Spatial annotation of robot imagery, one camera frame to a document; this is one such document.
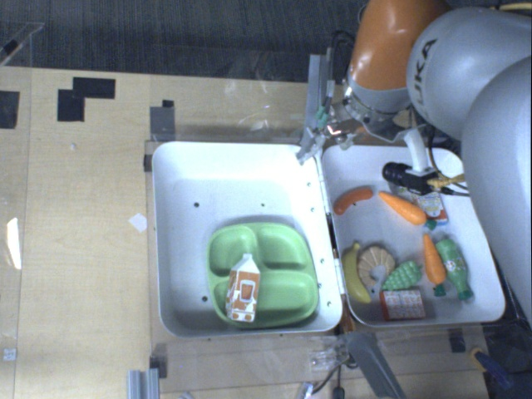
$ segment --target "wooden table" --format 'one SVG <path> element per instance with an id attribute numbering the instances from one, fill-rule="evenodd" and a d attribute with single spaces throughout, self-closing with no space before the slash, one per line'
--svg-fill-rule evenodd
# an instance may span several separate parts
<path id="1" fill-rule="evenodd" d="M 5 67 L 4 74 L 21 90 L 19 116 L 29 115 L 31 105 L 31 123 L 27 119 L 17 360 L 3 362 L 2 380 L 8 384 L 16 366 L 16 398 L 126 397 L 128 370 L 145 371 L 152 352 L 148 235 L 130 223 L 136 214 L 146 216 L 143 158 L 150 107 L 174 101 L 181 137 L 235 129 L 273 129 L 288 137 L 303 123 L 306 85 Z M 85 122 L 58 122 L 57 91 L 72 89 L 74 76 L 116 79 L 115 99 L 86 99 Z M 0 86 L 6 90 L 7 84 L 2 80 Z M 24 120 L 19 122 L 23 133 Z M 4 141 L 2 152 L 11 146 Z M 25 185 L 20 188 L 22 194 Z M 468 348 L 485 347 L 479 327 L 464 334 Z M 451 353 L 444 332 L 404 335 L 385 336 L 382 345 L 409 397 L 487 397 L 481 373 L 466 353 Z M 196 399 L 292 399 L 301 377 L 323 377 L 309 372 L 308 359 L 302 362 L 308 342 L 301 338 L 290 343 L 297 349 L 292 362 L 275 362 L 270 355 L 269 376 L 247 378 L 240 386 L 216 373 L 216 362 L 244 365 L 238 353 L 209 354 L 224 349 L 204 341 L 199 346 L 206 352 L 198 354 L 185 342 L 177 342 L 183 367 L 177 383 L 194 389 Z M 295 368 L 293 373 L 261 386 L 281 364 Z M 359 370 L 342 375 L 347 397 L 372 397 Z M 6 397 L 12 397 L 9 387 Z"/>

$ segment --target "yellow banana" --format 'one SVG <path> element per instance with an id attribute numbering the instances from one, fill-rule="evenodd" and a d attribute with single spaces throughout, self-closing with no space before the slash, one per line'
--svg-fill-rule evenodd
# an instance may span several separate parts
<path id="1" fill-rule="evenodd" d="M 359 243 L 354 243 L 352 248 L 342 256 L 343 276 L 346 279 L 347 292 L 360 303 L 370 303 L 372 299 L 358 276 L 357 254 Z"/>

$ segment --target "carton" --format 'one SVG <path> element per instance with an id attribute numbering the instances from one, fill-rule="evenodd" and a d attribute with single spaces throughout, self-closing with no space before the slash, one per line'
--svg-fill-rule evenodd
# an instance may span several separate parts
<path id="1" fill-rule="evenodd" d="M 227 317 L 251 323 L 257 312 L 260 272 L 252 254 L 244 254 L 229 274 L 229 290 L 225 299 Z"/>

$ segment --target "white sticker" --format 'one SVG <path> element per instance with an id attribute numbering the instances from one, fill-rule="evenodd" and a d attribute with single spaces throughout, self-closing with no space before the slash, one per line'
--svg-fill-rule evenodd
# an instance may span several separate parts
<path id="1" fill-rule="evenodd" d="M 3 361 L 12 362 L 17 360 L 17 349 L 3 349 Z"/>
<path id="2" fill-rule="evenodd" d="M 131 217 L 129 219 L 129 222 L 139 232 L 144 232 L 148 228 L 148 219 L 140 213 L 137 213 L 133 217 Z"/>

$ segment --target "dark floor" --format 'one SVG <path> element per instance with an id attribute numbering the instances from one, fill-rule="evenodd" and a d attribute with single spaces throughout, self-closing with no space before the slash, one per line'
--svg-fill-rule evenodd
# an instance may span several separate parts
<path id="1" fill-rule="evenodd" d="M 453 7 L 530 0 L 447 0 Z M 367 0 L 0 0 L 0 42 L 43 22 L 33 55 L 12 63 L 98 71 L 306 81 L 308 57 L 336 30 L 357 32 Z M 493 378 L 492 398 L 532 397 L 532 335 L 510 308 L 486 326 L 490 354 L 515 387 Z"/>

